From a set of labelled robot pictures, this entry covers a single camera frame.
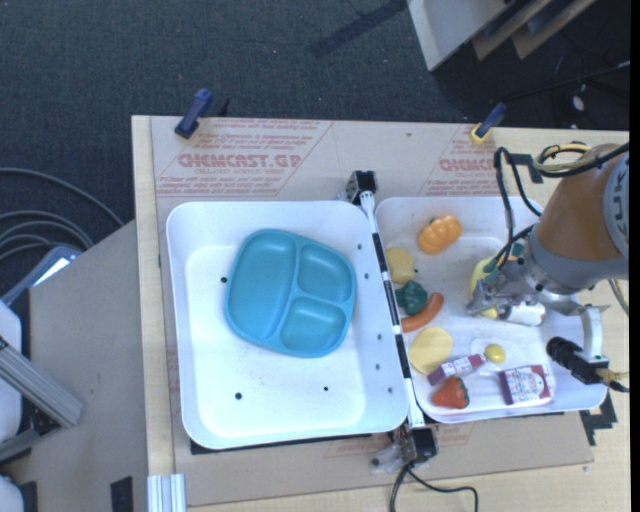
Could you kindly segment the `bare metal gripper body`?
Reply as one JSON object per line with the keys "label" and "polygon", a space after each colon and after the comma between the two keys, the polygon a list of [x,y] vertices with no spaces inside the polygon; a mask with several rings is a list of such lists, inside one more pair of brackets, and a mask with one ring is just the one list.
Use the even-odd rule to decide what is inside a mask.
{"label": "bare metal gripper body", "polygon": [[492,280],[492,297],[500,304],[559,303],[568,300],[575,293],[575,287],[552,279],[533,260],[524,258],[503,263]]}

